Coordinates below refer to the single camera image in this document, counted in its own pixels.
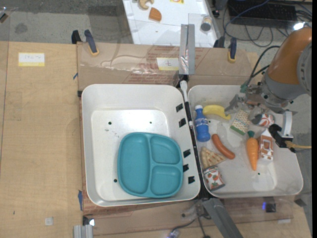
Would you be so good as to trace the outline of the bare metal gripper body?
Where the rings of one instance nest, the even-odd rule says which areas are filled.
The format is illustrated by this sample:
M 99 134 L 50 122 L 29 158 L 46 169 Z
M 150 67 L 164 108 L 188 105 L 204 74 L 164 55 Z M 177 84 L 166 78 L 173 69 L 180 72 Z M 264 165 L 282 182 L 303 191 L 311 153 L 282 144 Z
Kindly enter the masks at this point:
M 295 99 L 295 85 L 252 84 L 245 89 L 246 104 L 283 114 L 289 102 Z

